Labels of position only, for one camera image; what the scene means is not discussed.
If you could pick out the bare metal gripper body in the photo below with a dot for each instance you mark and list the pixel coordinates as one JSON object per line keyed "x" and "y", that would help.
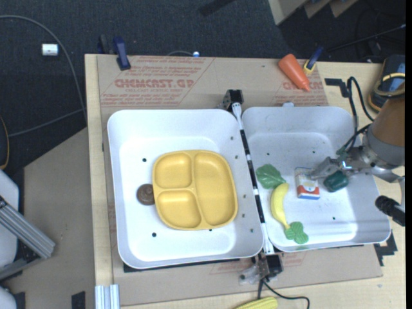
{"x": 359, "y": 156}

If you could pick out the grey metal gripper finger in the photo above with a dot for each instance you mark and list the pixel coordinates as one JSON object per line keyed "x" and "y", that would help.
{"x": 355, "y": 171}
{"x": 325, "y": 167}

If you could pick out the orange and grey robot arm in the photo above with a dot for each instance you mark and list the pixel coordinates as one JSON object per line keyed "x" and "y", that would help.
{"x": 387, "y": 127}

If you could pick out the white and orange carton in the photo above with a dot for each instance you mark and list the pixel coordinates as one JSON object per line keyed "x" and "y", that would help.
{"x": 305, "y": 190}

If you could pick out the white plastic tray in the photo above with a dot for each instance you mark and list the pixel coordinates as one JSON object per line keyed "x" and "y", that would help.
{"x": 322, "y": 224}
{"x": 135, "y": 134}

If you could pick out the green toy lettuce leaf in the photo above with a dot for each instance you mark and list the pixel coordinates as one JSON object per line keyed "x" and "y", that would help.
{"x": 268, "y": 175}

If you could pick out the yellow banana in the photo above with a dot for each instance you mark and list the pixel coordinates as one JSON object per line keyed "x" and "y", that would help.
{"x": 278, "y": 201}

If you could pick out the green toy broccoli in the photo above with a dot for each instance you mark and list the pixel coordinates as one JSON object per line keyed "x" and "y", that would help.
{"x": 297, "y": 233}

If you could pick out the thin black and white rod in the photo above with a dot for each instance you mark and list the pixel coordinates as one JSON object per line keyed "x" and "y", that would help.
{"x": 247, "y": 153}

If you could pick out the orange carrot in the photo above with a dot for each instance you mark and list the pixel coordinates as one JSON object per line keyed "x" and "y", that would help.
{"x": 293, "y": 71}

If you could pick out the yellow divided plate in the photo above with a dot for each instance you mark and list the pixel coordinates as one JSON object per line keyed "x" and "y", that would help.
{"x": 209, "y": 179}

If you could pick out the yellow toy corn cob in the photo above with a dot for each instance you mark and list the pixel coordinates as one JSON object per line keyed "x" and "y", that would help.
{"x": 259, "y": 304}

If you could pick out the brown cardboard board red print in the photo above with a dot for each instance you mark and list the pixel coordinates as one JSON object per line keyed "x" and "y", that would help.
{"x": 193, "y": 76}

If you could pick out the brown round toy chocolate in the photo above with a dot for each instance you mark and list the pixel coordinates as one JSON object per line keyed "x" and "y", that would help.
{"x": 144, "y": 195}

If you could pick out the black cylinder on white bracket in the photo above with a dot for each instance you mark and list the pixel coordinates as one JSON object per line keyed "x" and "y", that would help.
{"x": 391, "y": 207}

